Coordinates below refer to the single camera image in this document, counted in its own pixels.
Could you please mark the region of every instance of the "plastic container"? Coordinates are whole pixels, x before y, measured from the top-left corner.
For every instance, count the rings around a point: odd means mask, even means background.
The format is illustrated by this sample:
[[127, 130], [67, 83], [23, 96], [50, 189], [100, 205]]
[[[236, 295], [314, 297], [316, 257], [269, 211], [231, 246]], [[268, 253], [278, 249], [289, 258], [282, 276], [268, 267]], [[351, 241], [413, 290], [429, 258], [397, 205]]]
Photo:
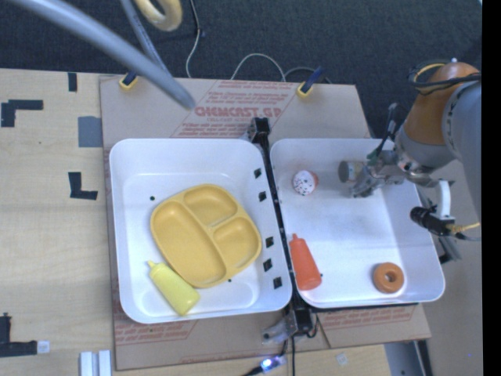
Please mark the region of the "plastic container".
[[148, 261], [150, 279], [179, 315], [186, 315], [200, 300], [200, 294], [165, 263]]
[[306, 241], [292, 234], [289, 247], [297, 288], [303, 291], [317, 288], [322, 283], [322, 276]]

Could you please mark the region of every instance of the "red bottle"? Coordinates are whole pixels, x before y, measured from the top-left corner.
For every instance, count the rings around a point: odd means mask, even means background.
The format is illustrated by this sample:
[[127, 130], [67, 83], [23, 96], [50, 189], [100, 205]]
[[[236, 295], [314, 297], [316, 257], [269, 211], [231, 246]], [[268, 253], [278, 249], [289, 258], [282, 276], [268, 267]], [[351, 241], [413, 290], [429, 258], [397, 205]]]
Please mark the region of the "red bottle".
[[318, 287], [322, 283], [322, 276], [306, 241], [292, 234], [289, 247], [297, 288], [306, 291]]

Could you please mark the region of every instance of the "gray tube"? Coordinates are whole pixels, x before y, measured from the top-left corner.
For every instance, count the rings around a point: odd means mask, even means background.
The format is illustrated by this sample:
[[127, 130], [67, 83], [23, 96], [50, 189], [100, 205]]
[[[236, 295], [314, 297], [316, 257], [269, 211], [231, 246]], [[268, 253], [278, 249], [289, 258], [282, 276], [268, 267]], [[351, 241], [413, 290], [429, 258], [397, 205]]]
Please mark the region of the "gray tube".
[[124, 9], [125, 15], [127, 16], [128, 22], [131, 24], [135, 36], [141, 44], [144, 53], [148, 55], [151, 60], [156, 61], [164, 71], [167, 71], [169, 73], [164, 61], [162, 61], [162, 59], [160, 58], [158, 51], [155, 49], [155, 46], [148, 36], [146, 29], [142, 25], [141, 20], [139, 19], [139, 16], [134, 9], [132, 1], [120, 0], [120, 3], [122, 5], [122, 8]]
[[195, 107], [193, 97], [168, 73], [134, 46], [82, 11], [63, 0], [7, 0], [75, 34], [114, 60], [148, 78], [187, 109]]

